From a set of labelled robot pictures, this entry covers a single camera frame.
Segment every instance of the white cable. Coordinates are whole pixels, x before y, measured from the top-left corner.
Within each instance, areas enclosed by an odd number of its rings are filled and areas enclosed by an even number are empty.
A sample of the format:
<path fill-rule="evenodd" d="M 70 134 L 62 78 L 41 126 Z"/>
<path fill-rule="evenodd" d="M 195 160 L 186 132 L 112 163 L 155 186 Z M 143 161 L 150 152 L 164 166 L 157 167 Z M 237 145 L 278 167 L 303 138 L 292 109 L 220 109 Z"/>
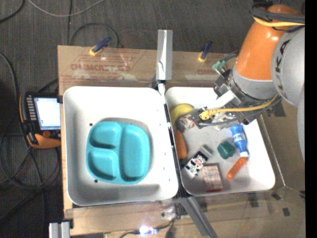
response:
<path fill-rule="evenodd" d="M 49 15 L 51 15 L 51 16 L 55 16 L 55 17 L 70 17 L 70 16 L 79 15 L 79 14 L 81 14 L 81 13 L 83 13 L 83 12 L 89 10 L 91 7 L 94 7 L 95 5 L 101 3 L 101 2 L 103 2 L 103 1 L 105 1 L 105 0 L 100 0 L 100 1 L 94 3 L 93 5 L 87 7 L 86 9 L 84 9 L 84 10 L 82 10 L 82 11 L 80 11 L 80 12 L 73 13 L 73 14 L 68 14 L 68 15 L 56 15 L 56 14 L 50 13 L 50 12 L 48 12 L 48 11 L 46 11 L 46 10 L 43 10 L 42 8 L 38 7 L 38 6 L 37 6 L 35 3 L 33 3 L 31 0 L 27 0 L 27 1 L 29 1 L 29 2 L 30 2 L 33 6 L 35 6 L 37 9 L 39 9 L 39 10 L 41 10 L 42 12 L 45 12 L 46 14 L 49 14 Z"/>

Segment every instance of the blue and yellow clamp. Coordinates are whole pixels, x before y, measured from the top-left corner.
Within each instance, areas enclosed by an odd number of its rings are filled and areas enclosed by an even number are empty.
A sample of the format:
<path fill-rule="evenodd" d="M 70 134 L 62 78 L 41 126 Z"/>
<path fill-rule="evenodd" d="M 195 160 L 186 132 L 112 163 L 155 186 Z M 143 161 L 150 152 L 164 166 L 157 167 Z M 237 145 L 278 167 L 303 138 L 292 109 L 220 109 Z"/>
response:
<path fill-rule="evenodd" d="M 201 62 L 206 61 L 211 44 L 212 44 L 212 41 L 209 41 L 202 47 L 201 52 L 200 52 L 199 57 L 198 57 L 199 61 L 201 61 Z"/>
<path fill-rule="evenodd" d="M 100 41 L 97 45 L 93 46 L 91 49 L 89 49 L 89 53 L 93 56 L 101 52 L 104 47 L 108 47 L 109 42 L 111 41 L 112 37 L 108 36 L 107 38 L 104 38 L 102 41 Z"/>

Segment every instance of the yellow cable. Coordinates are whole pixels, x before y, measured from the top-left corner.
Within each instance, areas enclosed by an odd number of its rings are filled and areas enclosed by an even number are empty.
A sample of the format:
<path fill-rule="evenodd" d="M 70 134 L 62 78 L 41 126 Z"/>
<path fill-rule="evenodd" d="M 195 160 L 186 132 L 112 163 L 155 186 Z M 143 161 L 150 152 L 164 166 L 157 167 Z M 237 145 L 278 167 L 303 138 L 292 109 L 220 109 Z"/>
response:
<path fill-rule="evenodd" d="M 254 20 L 264 26 L 270 26 L 270 27 L 275 27 L 275 26 L 300 26 L 300 25 L 304 25 L 303 23 L 295 23 L 295 22 L 266 22 L 262 19 L 253 17 Z"/>
<path fill-rule="evenodd" d="M 211 116 L 214 116 L 215 114 L 220 112 L 244 112 L 244 111 L 253 111 L 253 110 L 263 109 L 271 105 L 271 103 L 277 98 L 277 96 L 278 94 L 276 94 L 270 101 L 255 107 L 206 110 L 200 114 L 200 118 L 202 120 L 207 120 Z"/>

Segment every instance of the turquoise divided dish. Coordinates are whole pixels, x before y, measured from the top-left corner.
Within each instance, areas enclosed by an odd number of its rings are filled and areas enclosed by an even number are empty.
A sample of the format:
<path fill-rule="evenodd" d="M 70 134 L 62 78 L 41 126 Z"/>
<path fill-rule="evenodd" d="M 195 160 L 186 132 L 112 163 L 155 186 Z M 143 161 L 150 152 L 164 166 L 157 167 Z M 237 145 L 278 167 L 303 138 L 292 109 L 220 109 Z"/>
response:
<path fill-rule="evenodd" d="M 88 135 L 86 164 L 98 180 L 138 183 L 149 171 L 149 137 L 143 129 L 129 123 L 99 122 Z"/>

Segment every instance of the blue plastic bottle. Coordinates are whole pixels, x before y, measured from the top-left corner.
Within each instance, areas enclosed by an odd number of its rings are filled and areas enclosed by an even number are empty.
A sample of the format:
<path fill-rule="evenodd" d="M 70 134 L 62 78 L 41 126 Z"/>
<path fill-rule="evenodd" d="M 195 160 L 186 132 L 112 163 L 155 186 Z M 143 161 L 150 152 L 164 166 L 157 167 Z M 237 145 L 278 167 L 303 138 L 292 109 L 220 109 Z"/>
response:
<path fill-rule="evenodd" d="M 235 145 L 240 150 L 240 157 L 248 157 L 247 140 L 241 124 L 230 127 Z"/>

